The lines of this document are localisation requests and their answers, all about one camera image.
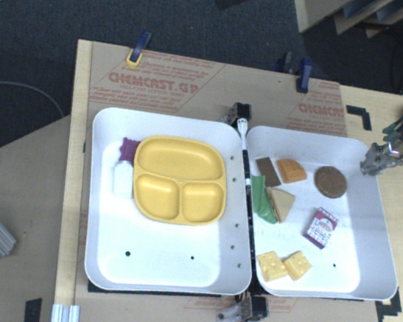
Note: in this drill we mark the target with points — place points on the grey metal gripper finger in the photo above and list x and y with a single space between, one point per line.
369 166
376 150

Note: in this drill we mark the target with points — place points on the brown round biscuit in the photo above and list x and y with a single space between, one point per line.
330 182

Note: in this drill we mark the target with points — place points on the orange waffle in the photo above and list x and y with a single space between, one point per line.
291 171

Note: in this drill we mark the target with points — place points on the purple and red carton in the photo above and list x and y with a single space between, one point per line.
320 228

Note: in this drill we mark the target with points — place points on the white plastic tray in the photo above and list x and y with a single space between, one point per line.
353 245
158 254

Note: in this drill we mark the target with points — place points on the tan sandwich wedge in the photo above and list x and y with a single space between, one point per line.
282 203

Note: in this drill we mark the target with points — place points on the brown chocolate bar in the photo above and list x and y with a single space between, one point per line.
267 171

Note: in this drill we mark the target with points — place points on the thin black and white rod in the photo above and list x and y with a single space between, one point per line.
247 170

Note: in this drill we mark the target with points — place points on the yellow cheese block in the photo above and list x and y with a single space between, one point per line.
271 266
297 265

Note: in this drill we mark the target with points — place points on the brown cardboard board red print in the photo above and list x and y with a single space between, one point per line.
205 82

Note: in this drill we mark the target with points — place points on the yellow divided plate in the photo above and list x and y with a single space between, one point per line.
179 175

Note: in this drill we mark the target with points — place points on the purple grapes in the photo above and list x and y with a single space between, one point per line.
128 149

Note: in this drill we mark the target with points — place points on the white plastic bottle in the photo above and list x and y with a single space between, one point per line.
123 179

